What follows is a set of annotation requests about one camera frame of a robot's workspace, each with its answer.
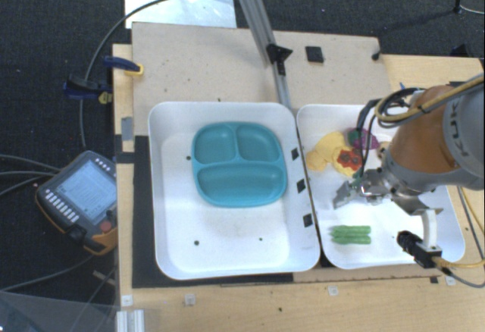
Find pizza slice with red topping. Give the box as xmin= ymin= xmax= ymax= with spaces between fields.
xmin=332 ymin=146 xmax=365 ymax=177

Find purple grapes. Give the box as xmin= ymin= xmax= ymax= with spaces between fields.
xmin=346 ymin=127 xmax=380 ymax=152

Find blue divided plate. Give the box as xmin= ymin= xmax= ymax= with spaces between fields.
xmin=191 ymin=121 xmax=287 ymax=209

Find white plastic tray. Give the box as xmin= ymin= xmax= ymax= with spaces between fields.
xmin=296 ymin=103 xmax=467 ymax=271
xmin=147 ymin=101 xmax=321 ymax=281

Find green bean pods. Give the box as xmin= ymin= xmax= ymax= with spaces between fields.
xmin=329 ymin=224 xmax=373 ymax=246

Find black cylinder on white bracket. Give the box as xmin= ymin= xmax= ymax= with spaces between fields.
xmin=396 ymin=208 xmax=444 ymax=269

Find black block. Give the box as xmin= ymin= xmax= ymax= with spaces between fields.
xmin=305 ymin=45 xmax=326 ymax=64

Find yellow wavy toy piece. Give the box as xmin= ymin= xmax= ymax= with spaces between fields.
xmin=305 ymin=131 xmax=347 ymax=173

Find pale cardboard board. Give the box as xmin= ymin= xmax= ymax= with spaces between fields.
xmin=130 ymin=20 xmax=443 ymax=284

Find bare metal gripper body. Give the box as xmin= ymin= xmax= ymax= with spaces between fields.
xmin=358 ymin=168 xmax=396 ymax=207

